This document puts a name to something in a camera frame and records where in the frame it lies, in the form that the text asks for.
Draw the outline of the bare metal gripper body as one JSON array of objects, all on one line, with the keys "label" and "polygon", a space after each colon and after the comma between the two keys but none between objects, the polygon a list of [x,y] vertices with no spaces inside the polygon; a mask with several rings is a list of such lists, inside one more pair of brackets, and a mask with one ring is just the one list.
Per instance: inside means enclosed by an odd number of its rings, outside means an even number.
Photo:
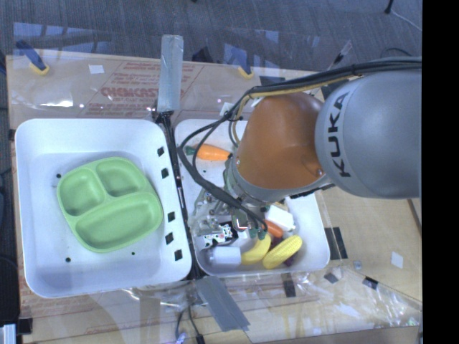
[{"label": "bare metal gripper body", "polygon": [[189,222],[198,242],[235,242],[239,238],[263,240],[266,224],[248,209],[230,206],[202,190],[195,201]]}]

